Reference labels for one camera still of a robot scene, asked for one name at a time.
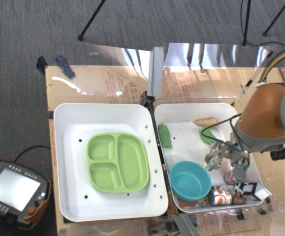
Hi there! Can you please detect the brown toy biscuit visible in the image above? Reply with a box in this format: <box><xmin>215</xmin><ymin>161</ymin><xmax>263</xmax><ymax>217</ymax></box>
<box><xmin>177</xmin><ymin>197</ymin><xmax>197</xmax><ymax>209</ymax></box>

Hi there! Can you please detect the black block with thin wires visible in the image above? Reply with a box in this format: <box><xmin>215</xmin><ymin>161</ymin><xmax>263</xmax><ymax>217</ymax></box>
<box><xmin>140</xmin><ymin>91</ymin><xmax>156</xmax><ymax>108</ymax></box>

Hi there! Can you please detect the teal bowl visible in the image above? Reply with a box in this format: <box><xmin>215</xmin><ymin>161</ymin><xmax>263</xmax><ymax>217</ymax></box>
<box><xmin>169</xmin><ymin>160</ymin><xmax>213</xmax><ymax>202</ymax></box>

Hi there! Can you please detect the black cylinder on white bracket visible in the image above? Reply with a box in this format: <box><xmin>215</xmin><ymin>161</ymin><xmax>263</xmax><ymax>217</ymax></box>
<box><xmin>269</xmin><ymin>147</ymin><xmax>285</xmax><ymax>161</ymax></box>

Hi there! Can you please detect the white and orange can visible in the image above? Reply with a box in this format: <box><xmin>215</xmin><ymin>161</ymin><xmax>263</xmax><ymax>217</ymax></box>
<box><xmin>208</xmin><ymin>189</ymin><xmax>233</xmax><ymax>207</ymax></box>
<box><xmin>224</xmin><ymin>168</ymin><xmax>247</xmax><ymax>185</ymax></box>

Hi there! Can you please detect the tan toy bread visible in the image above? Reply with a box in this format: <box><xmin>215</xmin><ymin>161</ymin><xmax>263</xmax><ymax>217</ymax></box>
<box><xmin>194</xmin><ymin>117</ymin><xmax>218</xmax><ymax>129</ymax></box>

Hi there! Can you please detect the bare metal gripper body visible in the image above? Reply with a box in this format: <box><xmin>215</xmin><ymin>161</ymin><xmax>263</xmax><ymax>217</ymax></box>
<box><xmin>211</xmin><ymin>140</ymin><xmax>251</xmax><ymax>161</ymax></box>

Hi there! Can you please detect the green divided plate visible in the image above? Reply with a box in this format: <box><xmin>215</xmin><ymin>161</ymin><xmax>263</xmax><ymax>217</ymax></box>
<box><xmin>86</xmin><ymin>132</ymin><xmax>150</xmax><ymax>194</ymax></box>

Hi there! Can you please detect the black and white carton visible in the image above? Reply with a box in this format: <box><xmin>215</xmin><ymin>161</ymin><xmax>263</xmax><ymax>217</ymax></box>
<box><xmin>237</xmin><ymin>181</ymin><xmax>272</xmax><ymax>202</ymax></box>

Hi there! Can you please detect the green toy pea pod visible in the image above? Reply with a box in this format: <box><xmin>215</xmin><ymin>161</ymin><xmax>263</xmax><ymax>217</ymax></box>
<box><xmin>198</xmin><ymin>127</ymin><xmax>217</xmax><ymax>146</ymax></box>

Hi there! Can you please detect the brown toy food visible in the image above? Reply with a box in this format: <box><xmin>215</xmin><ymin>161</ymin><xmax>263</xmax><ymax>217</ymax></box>
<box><xmin>231</xmin><ymin>192</ymin><xmax>247</xmax><ymax>206</ymax></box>

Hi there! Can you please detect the brown cardboard board red print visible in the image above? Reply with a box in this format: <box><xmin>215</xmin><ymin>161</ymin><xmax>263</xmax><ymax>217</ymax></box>
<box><xmin>44</xmin><ymin>65</ymin><xmax>285</xmax><ymax>236</ymax></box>

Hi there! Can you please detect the white plastic tray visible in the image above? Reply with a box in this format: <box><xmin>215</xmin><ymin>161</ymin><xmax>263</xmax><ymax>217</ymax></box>
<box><xmin>154</xmin><ymin>102</ymin><xmax>272</xmax><ymax>214</ymax></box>
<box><xmin>53</xmin><ymin>102</ymin><xmax>169</xmax><ymax>222</ymax></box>

